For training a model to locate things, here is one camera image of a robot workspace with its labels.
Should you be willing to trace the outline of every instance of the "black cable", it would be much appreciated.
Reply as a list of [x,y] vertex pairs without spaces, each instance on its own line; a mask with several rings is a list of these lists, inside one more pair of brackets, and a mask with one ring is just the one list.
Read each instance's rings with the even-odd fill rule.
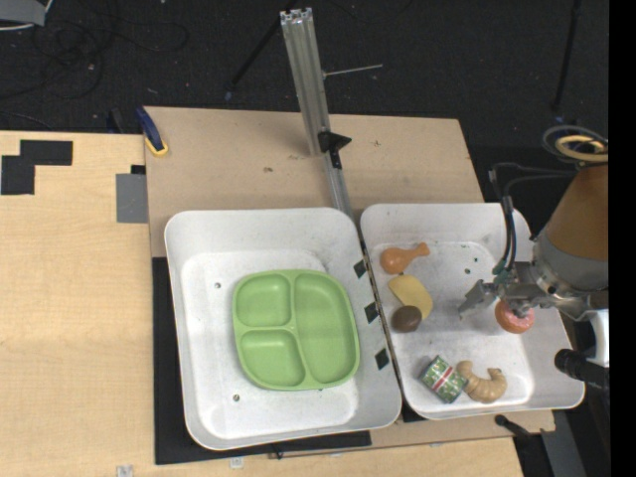
[[506,186],[504,187],[504,191],[503,191],[503,196],[510,196],[510,189],[513,186],[516,186],[517,184],[521,184],[522,182],[530,182],[533,180],[553,180],[553,179],[562,179],[562,178],[568,178],[568,177],[573,177],[575,175],[575,172],[572,172],[571,174],[561,174],[561,175],[531,175],[529,177],[520,177],[517,179],[513,179],[511,181],[509,181]]
[[[291,8],[296,5],[296,2],[298,2],[298,0],[288,0],[284,6],[284,10],[287,12],[291,10]],[[237,84],[239,83],[239,81],[242,79],[243,76],[245,76],[245,73],[247,72],[249,67],[254,63],[258,55],[260,55],[260,52],[265,48],[267,43],[271,40],[271,38],[278,31],[279,28],[280,28],[280,17],[276,16],[276,19],[269,26],[269,29],[267,30],[267,32],[265,32],[265,35],[260,39],[256,47],[249,54],[249,57],[247,57],[245,62],[238,69],[237,73],[234,76],[232,76],[230,81],[228,81],[226,86],[226,89],[228,91],[226,95],[226,100],[230,100],[230,98],[232,97],[232,92],[237,87]]]
[[[498,182],[498,174],[497,171],[500,168],[514,168],[519,171],[523,171],[525,173],[541,173],[539,175],[529,175],[525,177],[519,177],[509,181],[502,191]],[[523,166],[519,163],[513,162],[501,162],[496,163],[492,166],[491,171],[489,172],[489,179],[495,191],[495,196],[499,200],[502,211],[504,213],[504,221],[506,224],[506,247],[504,248],[504,252],[502,257],[499,260],[500,265],[504,266],[505,269],[510,271],[512,270],[515,259],[517,257],[517,232],[515,230],[515,220],[513,216],[513,206],[512,206],[512,198],[510,197],[510,190],[517,184],[522,182],[534,181],[534,180],[544,180],[544,179],[554,179],[554,178],[568,178],[575,175],[576,172],[568,171],[568,170],[553,170],[549,168],[536,168],[532,166]]]
[[391,21],[394,21],[396,19],[397,16],[399,16],[400,14],[406,12],[408,10],[408,8],[412,5],[412,3],[415,0],[408,0],[406,2],[406,4],[397,12],[394,12],[391,14],[391,16],[387,19],[381,19],[381,20],[365,20],[363,18],[361,18],[359,15],[357,15],[354,12],[351,12],[349,9],[347,9],[345,6],[339,4],[338,2],[336,2],[335,0],[324,0],[325,2],[329,2],[331,5],[337,7],[338,9],[340,9],[341,11],[343,11],[345,14],[347,14],[348,16],[354,18],[357,21],[360,21],[362,23],[365,23],[366,25],[376,25],[378,23],[388,23]]
[[567,72],[569,71],[569,61],[572,56],[572,48],[574,45],[574,36],[576,34],[576,25],[580,16],[580,4],[582,0],[574,0],[571,9],[571,17],[569,20],[569,30],[567,32],[567,42],[565,43],[565,52],[560,67],[560,76],[558,77],[558,86],[556,87],[555,100],[552,107],[555,113],[560,111],[560,102],[565,90],[565,81],[567,80]]
[[50,131],[54,130],[53,127],[51,127],[51,125],[49,125],[46,122],[43,122],[42,120],[34,118],[33,116],[25,115],[25,114],[22,114],[22,113],[14,113],[13,111],[5,111],[4,109],[0,109],[0,114],[7,115],[7,116],[15,116],[15,117],[18,117],[18,118],[24,118],[25,120],[30,120],[32,122],[36,122],[37,124],[40,124],[43,127],[46,127]]
[[517,258],[517,231],[515,230],[515,218],[513,217],[513,213],[508,214],[509,220],[509,232],[510,232],[510,257],[508,259],[508,264],[506,265],[506,270],[511,271],[513,266],[515,266],[515,259]]
[[[79,91],[72,94],[57,92],[56,95],[61,98],[79,98],[89,94],[103,78],[103,53],[112,46],[115,39],[124,40],[136,48],[152,53],[179,51],[190,39],[189,30],[175,22],[141,23],[123,17],[117,0],[78,0],[78,2],[99,19],[99,25],[89,27],[67,20],[52,20],[46,27],[34,27],[31,35],[33,46],[47,59],[40,69],[40,79],[27,87],[0,93],[0,100],[23,95],[69,79],[73,88],[77,88],[78,75],[84,83]],[[168,27],[180,31],[181,37],[170,46],[150,46],[125,34],[121,30],[122,24],[148,29],[157,26]],[[159,35],[172,37],[167,33]]]

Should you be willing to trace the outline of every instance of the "black mat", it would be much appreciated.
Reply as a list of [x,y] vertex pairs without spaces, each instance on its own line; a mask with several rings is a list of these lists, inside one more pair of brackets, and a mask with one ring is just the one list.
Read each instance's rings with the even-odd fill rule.
[[291,451],[371,445],[371,435],[368,431],[315,436],[236,450],[209,450],[199,445],[190,436],[184,418],[177,333],[166,258],[152,259],[152,275],[156,464],[186,463],[252,454],[274,454],[281,458],[285,452]]

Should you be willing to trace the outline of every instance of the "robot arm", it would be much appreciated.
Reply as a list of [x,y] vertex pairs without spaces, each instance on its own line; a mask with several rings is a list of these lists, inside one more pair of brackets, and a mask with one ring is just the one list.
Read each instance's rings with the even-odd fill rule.
[[[569,136],[566,141],[573,141],[572,138]],[[564,373],[591,385],[599,382],[599,370],[604,374],[603,368],[609,368],[606,158],[605,154],[604,161],[586,163],[576,172],[535,239],[532,260],[518,262],[513,258],[505,266],[502,258],[493,270],[494,280],[478,281],[459,307],[463,318],[498,300],[497,321],[516,334],[532,327],[536,308],[555,308],[574,321],[589,321],[596,336],[596,355],[585,358],[563,350],[557,354],[555,364]],[[512,199],[507,193],[501,198],[505,217],[511,220]]]

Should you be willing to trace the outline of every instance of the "metal rod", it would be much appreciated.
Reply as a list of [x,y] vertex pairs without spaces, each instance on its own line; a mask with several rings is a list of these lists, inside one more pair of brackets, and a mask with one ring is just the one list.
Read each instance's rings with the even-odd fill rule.
[[[294,5],[296,5],[296,2],[298,2],[298,0],[289,0],[284,7],[285,10],[291,9]],[[237,84],[239,84],[239,81],[242,79],[243,76],[245,76],[245,73],[249,70],[249,68],[254,63],[258,55],[260,55],[260,52],[265,48],[265,46],[267,46],[267,43],[272,38],[272,36],[276,33],[279,26],[280,26],[280,20],[276,19],[270,25],[269,29],[267,29],[267,32],[265,32],[265,35],[262,36],[262,38],[260,39],[256,47],[253,49],[253,51],[249,54],[249,57],[247,57],[247,60],[245,60],[242,66],[238,68],[237,73],[232,77],[232,79],[228,82],[226,86],[226,89],[228,91],[226,93],[226,99],[230,99],[232,97],[232,92],[237,87]]]
[[333,206],[353,218],[342,170],[333,166],[329,153],[321,151],[318,141],[318,134],[331,130],[331,127],[312,10],[281,12],[280,25],[305,123],[309,153],[312,156],[323,155]]
[[580,16],[581,0],[574,0],[571,10],[571,18],[569,21],[569,32],[567,34],[567,43],[565,44],[565,53],[563,54],[563,62],[560,68],[560,77],[558,79],[558,87],[556,88],[556,96],[553,102],[553,111],[560,111],[560,102],[563,98],[565,90],[565,82],[567,80],[567,72],[569,71],[569,59],[572,55],[572,46],[574,44],[574,35],[576,34],[576,25]]
[[353,69],[344,69],[342,71],[332,71],[330,73],[323,73],[322,78],[326,78],[327,76],[335,76],[335,75],[346,75],[348,73],[356,73],[358,71],[367,71],[369,69],[379,69],[382,68],[383,64],[377,64],[376,66],[366,66],[363,68],[353,68]]

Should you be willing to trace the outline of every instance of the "wooden board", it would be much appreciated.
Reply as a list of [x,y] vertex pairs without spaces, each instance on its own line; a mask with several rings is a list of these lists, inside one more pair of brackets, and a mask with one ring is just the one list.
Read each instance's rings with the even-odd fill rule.
[[0,196],[0,473],[114,475],[152,461],[152,278],[147,225],[116,222],[115,174],[139,136],[72,140],[72,166],[36,166],[35,195]]
[[[300,113],[147,107],[169,152],[146,152],[153,256],[186,210],[331,207],[321,157]],[[331,115],[354,215],[376,203],[479,203],[457,120]]]

